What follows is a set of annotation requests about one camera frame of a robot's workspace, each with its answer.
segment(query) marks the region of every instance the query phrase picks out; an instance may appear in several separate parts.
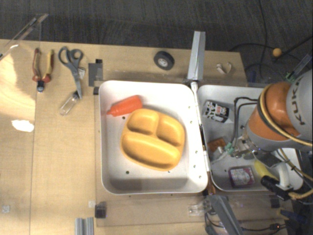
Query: metal bar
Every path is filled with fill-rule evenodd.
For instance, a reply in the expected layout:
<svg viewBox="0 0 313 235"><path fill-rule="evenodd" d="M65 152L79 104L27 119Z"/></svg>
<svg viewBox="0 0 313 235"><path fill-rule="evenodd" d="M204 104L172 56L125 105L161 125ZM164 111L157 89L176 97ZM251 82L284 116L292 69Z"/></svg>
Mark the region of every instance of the metal bar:
<svg viewBox="0 0 313 235"><path fill-rule="evenodd" d="M243 235L238 220L225 196L211 195L208 199L219 216L228 234Z"/></svg>
<svg viewBox="0 0 313 235"><path fill-rule="evenodd" d="M200 81L203 79L204 51L205 32L195 31L187 75L188 80Z"/></svg>
<svg viewBox="0 0 313 235"><path fill-rule="evenodd" d="M76 218L75 235L94 235L93 233L93 217L86 219Z"/></svg>

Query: cable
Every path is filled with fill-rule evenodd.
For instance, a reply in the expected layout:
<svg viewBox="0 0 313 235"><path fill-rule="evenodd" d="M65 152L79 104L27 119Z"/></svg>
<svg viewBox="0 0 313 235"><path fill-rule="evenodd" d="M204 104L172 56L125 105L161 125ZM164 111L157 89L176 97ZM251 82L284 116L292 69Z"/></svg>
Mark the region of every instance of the cable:
<svg viewBox="0 0 313 235"><path fill-rule="evenodd" d="M236 120L237 120L237 123L236 123L236 134L235 134L235 144L233 145L233 147L236 147L236 144L237 144L237 140L238 140L238 125L239 125L239 112L240 112L240 109L241 107L243 106L246 106L246 105L255 105L257 104L256 102L254 103L245 103L245 104L241 104L239 107L238 107L238 111L236 113Z"/></svg>
<svg viewBox="0 0 313 235"><path fill-rule="evenodd" d="M313 194L313 189L309 190L308 192L306 193L296 193L296 192L289 192L288 195L293 199L293 200L296 200L296 199L302 199L302 198L306 198L308 196L310 196L311 194Z"/></svg>
<svg viewBox="0 0 313 235"><path fill-rule="evenodd" d="M286 132L284 129L282 129L281 127L279 127L274 121L273 119L269 116L269 113L266 109L266 105L265 105L265 93L267 92L267 90L269 89L269 87L271 86L270 85L267 85L264 90L262 91L261 93L261 96L260 96L260 107L261 107L261 111L265 117L265 119L268 121L268 123L276 130L278 131L282 136L288 138L288 139L291 139L297 143L300 143L302 145L307 145L307 146L310 146L310 147L313 147L312 143L311 142L307 142L305 140L302 140L302 139L299 139L299 138L296 138L292 135L290 135L288 132Z"/></svg>
<svg viewBox="0 0 313 235"><path fill-rule="evenodd" d="M311 181L313 181L313 177L311 177L310 175L304 173L302 170L298 169L287 157L287 155L285 154L284 150L282 148L279 148L279 151L283 154L284 158L288 161L287 164L293 168L295 171L299 172L301 175L303 175L304 177L306 177L307 179L310 179Z"/></svg>
<svg viewBox="0 0 313 235"><path fill-rule="evenodd" d="M235 100L234 100L234 129L233 129L233 134L232 134L231 139L230 139L231 143L233 143L234 140L235 140L236 124L237 124L237 119L236 119L237 118L237 116L236 116L236 113L237 113L237 102L240 99L246 99L246 100L250 100L250 101L253 101L253 102L257 102L258 101L257 99L252 99L252 98L249 98L249 97L246 97L246 96L240 96L240 97L235 98Z"/></svg>
<svg viewBox="0 0 313 235"><path fill-rule="evenodd" d="M291 164L288 163L290 160L289 160L289 159L286 160L286 159L279 153L278 150L277 150L276 152L277 152L277 154L280 156L280 158L281 158L285 163L287 163L287 164L291 167L291 170L294 170L294 172L295 172L300 178L302 178L303 182L306 183L306 185L307 185L308 187L310 187L311 189L313 189L313 186L311 185L311 183L308 182L307 179L306 179L304 176L302 176L302 174L299 173L299 172L295 169L296 167L295 167L295 166L292 166Z"/></svg>
<svg viewBox="0 0 313 235"><path fill-rule="evenodd" d="M278 233L279 231L281 231L282 229L286 229L286 227L279 228L275 232L267 234L267 235L274 235L274 234Z"/></svg>
<svg viewBox="0 0 313 235"><path fill-rule="evenodd" d="M234 51L235 49L241 47L241 46L245 46L245 45L255 45L255 46L263 46L263 47L266 47L266 48L270 48L270 49L275 49L274 47L272 46L268 46L268 45L263 45L263 44L258 44L258 43L242 43L242 44L238 44L238 45L235 45L234 47L232 47L231 49L229 49L228 51ZM301 62L301 59L300 58L297 58L296 56L290 54L290 53L286 53L286 55L288 55L289 57L292 57L294 59L296 59L297 61Z"/></svg>
<svg viewBox="0 0 313 235"><path fill-rule="evenodd" d="M209 213L207 213L207 212L206 212L205 215L204 215L204 220L205 220L206 226L209 226L209 225L211 224L211 225L213 225L213 226L215 226L215 227L218 227L218 228L224 228L224 226L214 224L214 223L212 222L212 220L209 219Z"/></svg>
<svg viewBox="0 0 313 235"><path fill-rule="evenodd" d="M205 225L206 226L209 226L210 224L215 226L215 227L218 227L218 228L224 228L224 226L222 225L217 225L215 223L212 222L212 220L209 218L209 213L206 212L205 215L204 215L204 220L205 220ZM272 234L275 234L277 233L279 230L282 230L284 228L286 228L286 225L285 224L278 224L278 223L275 223L275 224L270 224L268 227L265 227L265 228L261 228L261 229L249 229L249 228L245 228L245 227L240 227L242 229L243 232L247 231L247 232L263 232L263 231L267 231L267 230L275 230L277 229L274 233L271 233L269 235L272 235Z"/></svg>
<svg viewBox="0 0 313 235"><path fill-rule="evenodd" d="M261 66L264 65L264 66L266 66L266 67L272 68L272 67L271 67L270 65L268 65L268 64L264 64L264 63L254 63L254 64L251 64L251 65L248 65L248 66L245 68L245 71L247 71L248 69L250 69L251 67L256 66L256 65L261 65ZM275 71L272 70L272 69L270 69L270 71L273 72L274 74L278 75L282 80L284 80L284 78L282 77L281 74L275 72Z"/></svg>
<svg viewBox="0 0 313 235"><path fill-rule="evenodd" d="M290 47L288 50L286 50L282 55L280 55L279 57L276 58L276 60L278 60L279 58L283 57L284 55L288 54L289 52L293 51L294 49L298 48L299 46L303 45L304 43L306 43L308 40L310 40L313 37L313 35L306 37L305 39L303 39L302 41L300 41L299 43L295 44L294 46Z"/></svg>
<svg viewBox="0 0 313 235"><path fill-rule="evenodd" d="M301 200L297 200L297 202L299 202L300 204L305 205L305 206L313 205L313 202L304 202Z"/></svg>
<svg viewBox="0 0 313 235"><path fill-rule="evenodd" d="M265 50L266 50L266 45L268 44L268 30L267 30L267 26L265 23L265 17L264 17L264 12L263 12L263 8L262 8L262 3L261 0L259 1L259 6L260 6L260 10L261 10L261 16L262 16L262 20L263 20L263 27L264 27L264 33L265 33L265 44L263 47L263 51L262 51L262 55L261 55L261 60L260 60L260 65L259 65L259 73L260 73L260 77L263 79L262 73L261 73L261 67L262 67L262 62L264 59L264 54L265 54Z"/></svg>

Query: black cable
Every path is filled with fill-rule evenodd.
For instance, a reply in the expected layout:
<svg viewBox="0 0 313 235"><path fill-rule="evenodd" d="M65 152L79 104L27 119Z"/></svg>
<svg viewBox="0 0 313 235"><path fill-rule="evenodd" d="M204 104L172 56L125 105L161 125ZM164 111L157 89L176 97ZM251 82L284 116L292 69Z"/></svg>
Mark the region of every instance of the black cable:
<svg viewBox="0 0 313 235"><path fill-rule="evenodd" d="M279 229L277 229L275 232L270 233L270 234L267 234L267 235L274 235L274 234L278 233L279 231L281 231L281 230L283 230L283 229L286 229L286 227L279 228Z"/></svg>
<svg viewBox="0 0 313 235"><path fill-rule="evenodd" d="M292 52L294 49L298 48L299 46L303 45L304 43L306 43L308 40L310 40L313 37L313 35L306 37L305 39L303 39L302 41L300 41L299 43L295 44L294 46L290 47L288 50L286 50L282 55L280 55L279 57L276 58L276 60L280 59L281 57L283 57L284 55L288 54L289 52Z"/></svg>
<svg viewBox="0 0 313 235"><path fill-rule="evenodd" d="M300 204L305 205L305 206L313 205L313 202L304 202L301 200L297 200L297 202L299 202Z"/></svg>
<svg viewBox="0 0 313 235"><path fill-rule="evenodd" d="M266 47L266 48L269 48L269 49L275 49L274 47L272 46L268 46L268 45L263 45L263 44L257 44L257 43L242 43L242 44L238 44L238 45L235 45L233 48L229 49L228 51L234 51L235 49L241 47L241 46L246 46L246 45L255 45L255 46L263 46L263 47ZM295 60L301 62L301 59L300 58L297 58L296 56L290 54L290 53L286 53L286 55L288 55L289 57L292 57L294 58Z"/></svg>
<svg viewBox="0 0 313 235"><path fill-rule="evenodd" d="M221 226L221 225L217 225L215 223L212 222L212 220L209 218L209 213L205 213L204 215L204 220L205 220L205 225L206 226L209 226L210 224L213 225L214 227L218 227L218 228L225 228L224 226ZM271 229L271 226L268 226L266 228L262 228L262 229L249 229L249 228L244 228L244 227L240 227L242 229L242 231L247 231L247 232L263 232L263 231L267 231L267 230L270 230ZM279 232L280 230L282 229L285 229L286 228L286 225L280 225L278 224L279 228L277 230L275 230L273 233L270 233L268 235L273 235L273 234L276 234L277 232Z"/></svg>
<svg viewBox="0 0 313 235"><path fill-rule="evenodd" d="M245 104L241 104L239 107L238 107L238 111L237 111L237 114L236 114L236 120L237 120L237 126L236 126L236 134L235 134L235 144L233 145L233 147L236 147L236 144L237 144L237 140L238 140L238 128L239 128L239 113L240 113L240 109L241 107L243 106L246 106L246 105L252 105L252 104L257 104L256 102L254 103L245 103Z"/></svg>
<svg viewBox="0 0 313 235"><path fill-rule="evenodd" d="M263 47L261 60L260 60L260 65L259 65L260 77L263 79L263 76L262 76L262 73L261 73L261 67L262 67L261 64L263 63L264 54L265 54L265 50L266 50L266 45L268 44L268 30L267 30L267 26L266 26L266 22L265 22L265 17L264 17L264 12L263 12L263 8L262 8L261 0L258 0L258 1L259 1L260 10L261 10L261 16L262 16L262 20L263 20L263 27L264 27L264 33L265 33L265 44L264 44L264 47Z"/></svg>
<svg viewBox="0 0 313 235"><path fill-rule="evenodd" d="M206 213L206 214L204 215L204 220L205 220L206 226L209 226L209 225L211 224L211 225L213 225L213 226L215 226L215 227L224 228L224 226L214 224L214 223L212 222L212 220L209 219L209 213Z"/></svg>
<svg viewBox="0 0 313 235"><path fill-rule="evenodd" d="M266 66L266 67L269 67L270 68L270 71L272 72L272 73L274 73L275 75L278 75L282 80L284 80L284 78L282 77L282 75L281 74L279 74L279 73L277 73L277 72L275 72L273 69L272 69L272 67L270 66L270 65L268 65L268 64L261 64L261 63L254 63L254 64L251 64L251 65L248 65L246 68L245 68L245 70L248 70L248 69L250 69L251 67L253 67L253 66L256 66L256 65L264 65L264 66Z"/></svg>
<svg viewBox="0 0 313 235"><path fill-rule="evenodd" d="M252 99L252 98L249 98L249 97L246 97L246 96L240 96L240 97L235 98L235 100L234 100L234 128L233 128L233 134L232 134L231 139L230 139L230 142L231 142L231 143L234 142L235 135L236 135L237 102L238 102L238 100L240 100L240 99L246 99L246 100L250 100L250 101L252 101L252 102L257 102L257 101L258 101L257 99Z"/></svg>
<svg viewBox="0 0 313 235"><path fill-rule="evenodd" d="M281 153L279 152L279 150L276 150L276 152L277 152L277 154L280 156L280 158L281 158L284 162L287 162L287 160L283 157L283 155L281 155ZM305 177L303 177L303 176L302 176L298 171L296 171L296 170L294 170L294 172L295 172L300 178L302 178L303 182L306 183L306 185L307 185L309 188L313 189L312 184L311 184L310 182L308 182Z"/></svg>

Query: yellow object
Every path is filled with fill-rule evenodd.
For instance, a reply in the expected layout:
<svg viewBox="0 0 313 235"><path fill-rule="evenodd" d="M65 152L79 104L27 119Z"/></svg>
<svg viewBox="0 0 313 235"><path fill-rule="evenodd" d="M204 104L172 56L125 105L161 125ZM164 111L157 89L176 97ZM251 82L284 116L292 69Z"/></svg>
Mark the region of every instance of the yellow object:
<svg viewBox="0 0 313 235"><path fill-rule="evenodd" d="M280 57L283 54L282 50L280 48L275 48L273 50L273 56L274 57Z"/></svg>
<svg viewBox="0 0 313 235"><path fill-rule="evenodd" d="M262 164L260 161L255 160L254 167L255 167L256 172L260 175L261 178L263 178L264 176L269 176L278 181L278 178L276 178L273 174L271 174L269 170L266 168L266 166Z"/></svg>
<svg viewBox="0 0 313 235"><path fill-rule="evenodd" d="M304 173L302 170L298 169L298 167L296 167L290 160L289 158L287 157L287 155L285 154L285 152L283 151L283 149L279 148L279 151L283 154L284 158L286 159L287 163L289 164L289 166L293 169L295 169L297 172L299 172L302 176L306 177L307 179L310 179L311 181L313 181L313 178Z"/></svg>
<svg viewBox="0 0 313 235"><path fill-rule="evenodd" d="M266 91L269 89L269 87L271 86L271 84L267 85L264 90L262 91L261 95L260 95L260 107L261 107L261 111L264 114L265 119L268 121L269 124L271 124L271 126L278 131L281 135L283 135L284 137L291 139L297 143L303 144L303 145L307 145L312 147L312 143L310 142L306 142L305 140L301 140L298 139L292 135L290 135L288 132L286 132L284 129L282 129L280 126L278 126L278 124L276 124L274 122L274 120L270 117L267 109L266 109L266 105L265 105L265 93Z"/></svg>
<svg viewBox="0 0 313 235"><path fill-rule="evenodd" d="M120 148L131 161L155 170L167 171L180 161L185 143L184 127L163 113L138 109L124 126Z"/></svg>
<svg viewBox="0 0 313 235"><path fill-rule="evenodd" d="M307 191L306 193L303 193L303 194L299 194L299 193L296 193L296 192L289 192L288 195L293 199L293 200L296 200L296 199L303 199L303 198L306 198L308 196L310 196L311 194L313 194L313 189Z"/></svg>

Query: gray carpet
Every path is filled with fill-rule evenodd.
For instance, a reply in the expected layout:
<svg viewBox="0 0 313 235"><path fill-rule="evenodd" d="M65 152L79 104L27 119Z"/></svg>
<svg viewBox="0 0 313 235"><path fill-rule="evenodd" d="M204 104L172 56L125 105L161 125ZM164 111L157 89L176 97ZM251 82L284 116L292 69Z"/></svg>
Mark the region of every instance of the gray carpet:
<svg viewBox="0 0 313 235"><path fill-rule="evenodd" d="M270 47L287 50L312 35L313 0L261 0ZM10 39L35 14L49 13L42 40L191 48L194 30L206 32L207 50L265 43L258 0L0 0L0 38ZM248 79L276 82L312 49L312 38L277 62L267 48L240 46Z"/></svg>

